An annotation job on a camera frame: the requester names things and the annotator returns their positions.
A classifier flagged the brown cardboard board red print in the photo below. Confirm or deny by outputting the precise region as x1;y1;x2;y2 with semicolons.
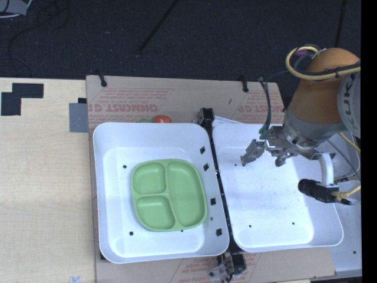
85;74;337;283

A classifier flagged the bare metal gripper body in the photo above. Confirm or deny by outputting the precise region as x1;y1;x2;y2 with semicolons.
264;125;322;160

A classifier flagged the thin black rod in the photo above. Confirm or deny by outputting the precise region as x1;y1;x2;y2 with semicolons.
205;119;238;256

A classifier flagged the black cylinder on white bracket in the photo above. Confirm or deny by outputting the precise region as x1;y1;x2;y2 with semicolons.
297;152;340;204

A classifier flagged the green divided plate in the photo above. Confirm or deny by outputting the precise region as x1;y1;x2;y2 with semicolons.
130;158;209;233

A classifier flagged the black block with thin wires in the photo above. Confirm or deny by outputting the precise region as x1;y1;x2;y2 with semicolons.
198;107;215;126
229;252;246;276

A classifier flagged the white plastic tray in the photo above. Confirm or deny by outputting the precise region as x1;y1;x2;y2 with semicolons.
92;121;231;265
211;123;345;254

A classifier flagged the white paper slip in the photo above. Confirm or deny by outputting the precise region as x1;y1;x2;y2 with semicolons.
213;116;246;127

